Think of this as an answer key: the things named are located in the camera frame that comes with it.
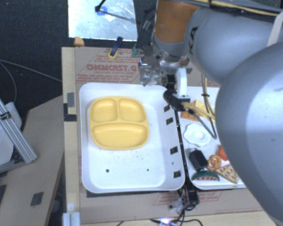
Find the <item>toy pizza slice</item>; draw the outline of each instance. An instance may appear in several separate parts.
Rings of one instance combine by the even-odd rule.
[[[239,176],[237,175],[231,164],[218,168],[217,170],[215,170],[215,172],[232,183],[238,183]]]

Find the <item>white plastic tray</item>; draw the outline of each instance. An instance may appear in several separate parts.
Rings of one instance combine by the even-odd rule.
[[[218,94],[219,88],[208,88],[208,94],[209,96],[209,100],[211,103],[211,106],[214,108],[215,107],[215,101],[216,101],[216,97]],[[188,87],[187,88],[187,95],[191,98],[191,102],[193,102],[194,100],[199,100],[199,101],[203,101],[203,97],[201,96],[202,93],[202,87]],[[187,120],[187,119],[183,119],[180,117],[180,112],[178,113],[179,116],[179,122],[180,122],[180,128],[181,128],[181,133],[182,133],[182,137],[184,132],[186,131],[186,128],[188,125],[190,124],[198,124],[200,126],[201,123],[198,121],[191,121],[191,120]],[[211,128],[211,125],[209,123],[209,120],[207,120],[206,118],[202,118],[202,120],[208,125],[209,128]],[[210,142],[205,145],[204,147],[198,147],[194,144],[190,144],[184,137],[183,137],[183,146],[184,146],[184,151],[186,153],[186,160],[187,160],[187,166],[188,166],[188,171],[189,171],[189,176],[190,179],[192,178],[193,174],[196,172],[196,170],[194,169],[192,163],[189,160],[189,155],[187,153],[187,151],[191,148],[197,148],[198,150],[201,150],[202,153],[204,154],[204,156],[206,157],[206,159],[208,159],[210,157],[210,155],[212,154],[216,154],[218,153],[218,146],[220,145],[220,141],[217,138],[217,140],[211,138]],[[222,160],[222,164],[221,166],[225,166],[229,164],[229,161],[223,161]],[[202,190],[214,190],[214,189],[234,189],[234,188],[245,188],[245,184],[242,182],[241,179],[239,179],[237,184],[231,183],[230,181],[226,180],[225,178],[219,176],[220,181],[201,181],[201,180],[194,180],[192,181],[192,183],[194,184],[194,186],[196,186],[199,189]]]
[[[175,114],[165,112],[162,86],[87,83],[79,93],[82,141],[82,181],[93,193],[177,190],[184,170]],[[95,145],[89,128],[89,108],[100,97],[124,96],[139,100],[147,113],[150,136],[133,150],[111,151]]]

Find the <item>yellow plastic plate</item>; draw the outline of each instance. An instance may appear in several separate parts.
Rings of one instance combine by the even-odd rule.
[[[90,107],[90,132],[94,143],[108,150],[129,150],[149,139],[143,105],[129,97],[102,97]]]

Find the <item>cardboard box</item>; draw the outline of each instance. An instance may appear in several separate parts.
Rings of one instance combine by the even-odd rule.
[[[137,64],[139,58],[131,58],[131,50],[119,49],[119,55],[115,60],[107,57],[108,48],[63,48],[63,78],[64,79],[64,103],[73,95],[76,104],[69,106],[69,111],[79,115],[78,92],[81,86],[88,82],[110,82],[110,83],[139,83],[139,72]],[[188,76],[189,86],[201,85],[201,73],[194,69]],[[67,170],[78,176],[79,185],[77,192],[67,191],[67,204],[79,206],[68,212],[80,211],[81,223],[98,223],[109,221],[136,220],[161,217],[176,217],[178,214],[169,209],[171,202],[178,199],[175,192],[136,193],[129,195],[101,195],[87,193],[82,185],[81,179],[81,144],[80,144],[80,121],[77,116],[77,174],[75,171]],[[76,184],[71,181],[74,177],[67,176],[68,188]],[[223,191],[199,192],[200,203],[187,215],[212,215],[234,212],[261,211],[262,208],[248,189],[233,189]]]

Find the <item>table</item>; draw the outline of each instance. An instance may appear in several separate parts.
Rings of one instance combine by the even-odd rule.
[[[62,97],[30,110],[23,135],[38,158],[0,177],[0,186],[6,185],[0,226],[48,224],[64,166]],[[34,195],[42,200],[31,206]]]
[[[67,213],[81,213],[81,223],[84,226],[116,226],[119,221],[126,221],[122,225],[153,225],[146,218],[176,217],[176,213],[169,212],[166,201],[172,199],[172,193],[154,193],[122,196],[88,197],[80,179],[80,137],[77,121],[77,94],[82,86],[82,79],[90,78],[94,74],[82,73],[76,76],[76,55],[83,55],[83,59],[94,59],[101,51],[99,48],[62,48],[63,70],[63,103],[64,103],[64,132],[65,132],[65,167],[67,189]],[[238,196],[237,202],[232,199]],[[274,225],[258,202],[247,189],[213,191],[202,193],[202,201],[191,214],[208,225]],[[185,225],[197,225],[195,222]]]

